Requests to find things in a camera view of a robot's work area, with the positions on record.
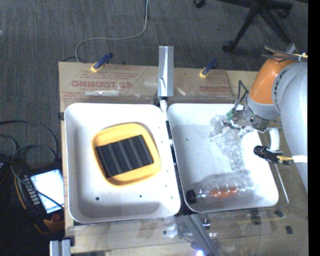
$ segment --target bottle cap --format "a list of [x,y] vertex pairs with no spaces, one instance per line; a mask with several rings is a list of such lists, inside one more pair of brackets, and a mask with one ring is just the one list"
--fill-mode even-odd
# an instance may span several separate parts
[[186,192],[186,200],[189,204],[195,204],[197,202],[197,194],[194,189]]

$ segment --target dark floor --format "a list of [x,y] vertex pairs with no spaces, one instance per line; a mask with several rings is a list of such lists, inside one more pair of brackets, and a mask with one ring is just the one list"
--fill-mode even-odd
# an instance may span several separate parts
[[[288,0],[293,8],[281,19],[272,11],[300,53],[308,53],[308,4]],[[85,39],[126,38],[144,27],[145,0],[1,0],[0,1],[0,122],[25,120],[48,127],[58,141],[61,156],[58,62],[75,61],[76,46]],[[193,0],[150,0],[147,26],[140,36],[123,40],[91,40],[78,48],[80,61],[94,63],[108,52],[112,64],[157,66],[159,46],[174,46],[174,66],[203,68],[213,57],[218,69],[258,71],[265,58],[264,45],[285,50],[282,42],[257,16],[238,46],[227,53],[225,41],[233,39],[248,9],[217,0],[196,8]],[[54,142],[31,123],[0,124],[0,154],[12,156],[14,148]],[[28,152],[29,167],[45,164],[52,155],[43,148]],[[63,233],[41,235],[28,221],[13,177],[0,183],[0,255],[47,256],[49,241]]]

